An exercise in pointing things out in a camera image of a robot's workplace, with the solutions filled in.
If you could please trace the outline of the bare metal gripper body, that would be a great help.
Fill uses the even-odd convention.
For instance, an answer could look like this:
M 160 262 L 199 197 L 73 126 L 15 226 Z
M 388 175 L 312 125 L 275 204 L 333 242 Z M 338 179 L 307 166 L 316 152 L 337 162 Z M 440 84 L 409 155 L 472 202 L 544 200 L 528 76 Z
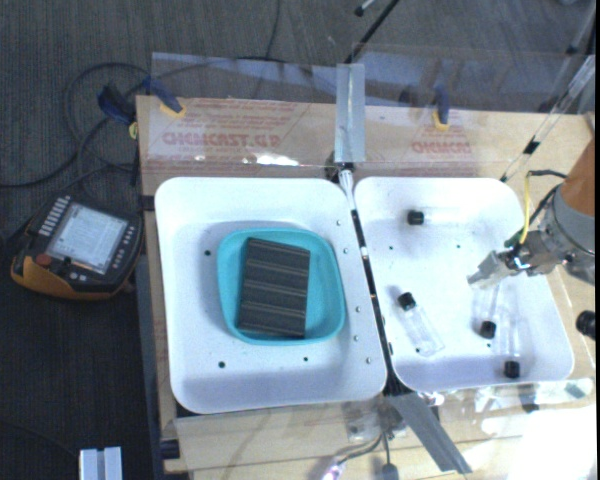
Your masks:
M 541 231 L 528 232 L 525 240 L 518 231 L 505 242 L 505 247 L 502 260 L 514 274 L 545 275 L 558 265 L 571 266 L 576 259 L 573 251 L 562 250 L 553 241 L 546 243 Z

